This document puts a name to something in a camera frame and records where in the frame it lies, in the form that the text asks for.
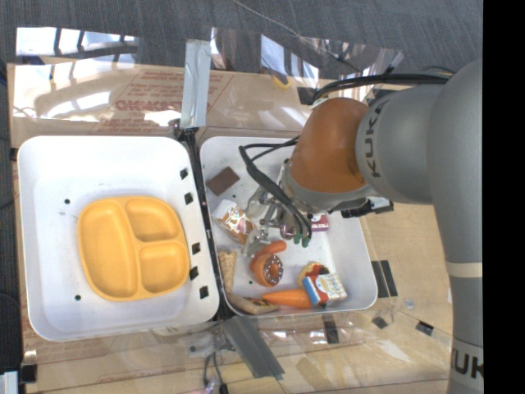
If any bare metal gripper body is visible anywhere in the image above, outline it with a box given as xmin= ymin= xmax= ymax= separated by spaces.
xmin=247 ymin=185 xmax=313 ymax=240

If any orange sausage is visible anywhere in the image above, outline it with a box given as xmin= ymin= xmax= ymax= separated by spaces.
xmin=253 ymin=240 xmax=288 ymax=259

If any orange doughnut with brown icing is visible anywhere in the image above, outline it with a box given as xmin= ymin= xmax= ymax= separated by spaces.
xmin=249 ymin=253 xmax=285 ymax=288

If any clear packet with orange print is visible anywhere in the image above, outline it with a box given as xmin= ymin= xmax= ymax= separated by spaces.
xmin=212 ymin=199 xmax=258 ymax=246

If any beige waffle cone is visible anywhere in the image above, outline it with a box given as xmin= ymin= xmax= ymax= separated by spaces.
xmin=217 ymin=250 xmax=239 ymax=295

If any pink carton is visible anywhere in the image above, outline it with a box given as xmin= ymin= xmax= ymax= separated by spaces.
xmin=308 ymin=213 xmax=331 ymax=233

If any yellow and red round biscuit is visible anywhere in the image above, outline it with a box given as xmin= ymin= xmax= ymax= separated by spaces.
xmin=297 ymin=261 xmax=331 ymax=287

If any brown square biscuit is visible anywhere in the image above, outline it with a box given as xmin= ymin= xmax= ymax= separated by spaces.
xmin=205 ymin=166 xmax=242 ymax=197

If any beige pizza slice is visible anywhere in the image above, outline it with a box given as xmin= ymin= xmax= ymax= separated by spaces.
xmin=226 ymin=292 xmax=281 ymax=316

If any orange carrot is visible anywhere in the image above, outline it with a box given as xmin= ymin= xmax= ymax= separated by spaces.
xmin=261 ymin=288 xmax=313 ymax=309

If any blue red and white carton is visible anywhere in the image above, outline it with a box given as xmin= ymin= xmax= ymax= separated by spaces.
xmin=302 ymin=273 xmax=349 ymax=307

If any white plastic tray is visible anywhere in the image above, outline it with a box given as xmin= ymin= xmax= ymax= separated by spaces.
xmin=199 ymin=135 xmax=379 ymax=318
xmin=16 ymin=135 xmax=221 ymax=342

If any brown cardboard board red print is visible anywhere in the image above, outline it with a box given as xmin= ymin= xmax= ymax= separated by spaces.
xmin=6 ymin=62 xmax=452 ymax=394

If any yellow divided plate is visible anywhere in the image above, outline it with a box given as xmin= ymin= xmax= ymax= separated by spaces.
xmin=76 ymin=195 xmax=191 ymax=303

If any black cylinder on white bracket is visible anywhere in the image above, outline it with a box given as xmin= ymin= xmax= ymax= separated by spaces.
xmin=340 ymin=197 xmax=395 ymax=220

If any black block with thin wires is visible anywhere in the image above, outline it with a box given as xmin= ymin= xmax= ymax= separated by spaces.
xmin=175 ymin=119 xmax=199 ymax=140

